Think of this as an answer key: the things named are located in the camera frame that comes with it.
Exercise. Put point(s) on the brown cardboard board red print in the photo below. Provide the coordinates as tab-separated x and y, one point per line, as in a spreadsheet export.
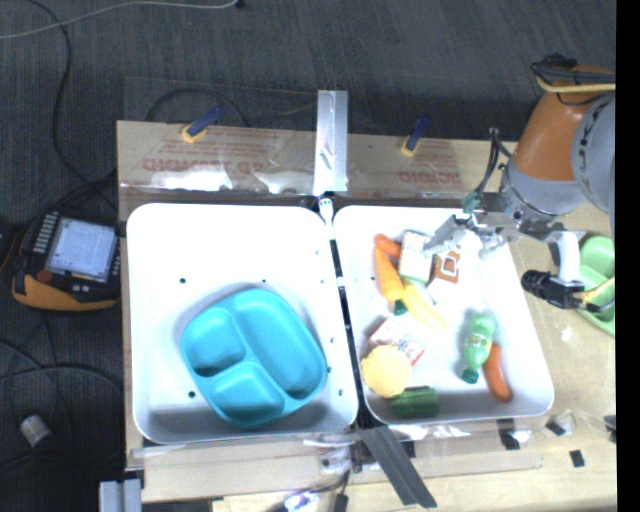
575	450

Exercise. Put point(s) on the yellow banana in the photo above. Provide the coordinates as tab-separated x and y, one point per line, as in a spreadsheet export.
422	305

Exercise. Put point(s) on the orange carrot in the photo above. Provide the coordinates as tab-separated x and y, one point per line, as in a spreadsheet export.
390	280

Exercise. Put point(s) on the black cylinder on white bracket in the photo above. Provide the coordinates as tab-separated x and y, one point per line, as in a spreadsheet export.
550	287

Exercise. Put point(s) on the green plastic bottle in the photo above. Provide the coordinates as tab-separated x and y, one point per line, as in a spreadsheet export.
477	342

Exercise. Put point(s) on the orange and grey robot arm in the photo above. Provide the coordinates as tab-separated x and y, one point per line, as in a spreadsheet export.
545	145

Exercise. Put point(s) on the orange and white packet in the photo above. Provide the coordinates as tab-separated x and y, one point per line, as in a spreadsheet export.
446	270

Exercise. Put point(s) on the blue divided plate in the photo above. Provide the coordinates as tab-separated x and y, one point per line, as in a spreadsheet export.
260	345

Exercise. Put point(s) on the pink and white packet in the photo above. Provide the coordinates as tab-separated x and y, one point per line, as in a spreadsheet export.
400	337

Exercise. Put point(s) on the white plastic tray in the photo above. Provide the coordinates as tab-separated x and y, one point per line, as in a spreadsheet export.
200	240
450	300

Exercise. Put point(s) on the white and green carton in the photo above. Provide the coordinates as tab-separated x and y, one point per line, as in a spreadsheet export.
415	262

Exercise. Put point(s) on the green cucumber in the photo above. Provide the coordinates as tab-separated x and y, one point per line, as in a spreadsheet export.
415	402

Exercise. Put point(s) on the long orange sausage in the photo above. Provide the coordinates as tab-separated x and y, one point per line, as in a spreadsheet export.
497	375

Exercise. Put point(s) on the grey metal cylinder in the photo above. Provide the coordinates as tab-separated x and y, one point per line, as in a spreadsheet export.
35	430

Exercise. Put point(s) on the small orange sausage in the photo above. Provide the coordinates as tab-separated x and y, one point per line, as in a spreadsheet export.
386	244

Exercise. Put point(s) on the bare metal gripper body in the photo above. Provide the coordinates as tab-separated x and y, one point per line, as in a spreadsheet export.
500	220

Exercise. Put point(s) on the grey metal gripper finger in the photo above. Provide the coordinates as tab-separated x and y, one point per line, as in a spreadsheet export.
491	245
445	235

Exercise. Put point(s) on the green divided plate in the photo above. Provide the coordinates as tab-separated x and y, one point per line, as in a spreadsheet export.
597	260

